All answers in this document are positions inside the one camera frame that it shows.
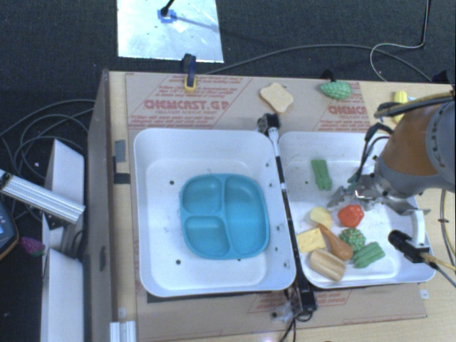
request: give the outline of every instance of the bread slice toy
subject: bread slice toy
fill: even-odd
[[[281,84],[272,83],[259,91],[261,98],[266,101],[276,113],[285,113],[285,110],[293,103],[293,96]]]

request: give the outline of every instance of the blue divided plate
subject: blue divided plate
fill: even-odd
[[[208,259],[243,259],[269,242],[269,219],[258,184],[241,175],[201,175],[180,192],[187,246]]]

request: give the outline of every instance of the blue tape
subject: blue tape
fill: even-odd
[[[158,15],[159,20],[164,24],[169,24],[169,23],[172,23],[173,21],[177,20],[177,14],[172,9],[168,10],[168,15],[166,15],[166,16],[163,16],[161,11],[158,9],[157,15]]]

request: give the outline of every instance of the black device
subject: black device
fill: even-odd
[[[5,204],[0,200],[0,260],[17,245],[18,240],[19,233],[16,223],[11,218]]]

